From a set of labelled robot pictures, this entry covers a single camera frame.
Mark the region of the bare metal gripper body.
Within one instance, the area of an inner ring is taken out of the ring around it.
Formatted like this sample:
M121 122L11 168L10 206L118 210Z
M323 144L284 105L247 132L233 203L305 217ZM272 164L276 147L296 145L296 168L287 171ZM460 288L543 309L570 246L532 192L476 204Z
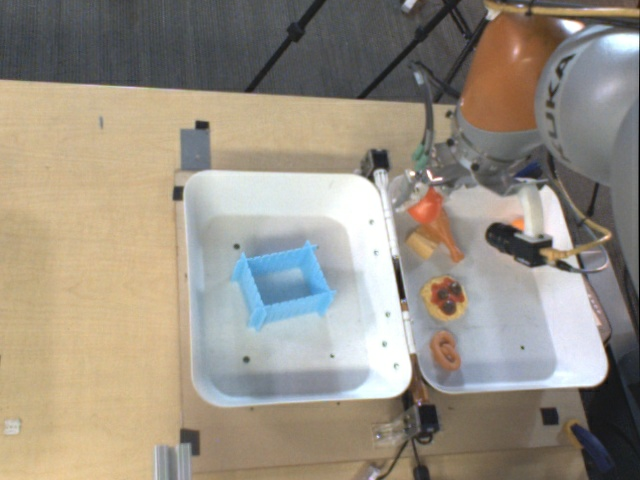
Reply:
M511 140L426 141L424 154L426 167L443 177L441 188L480 186L507 196L520 185L515 168L530 156L531 145Z

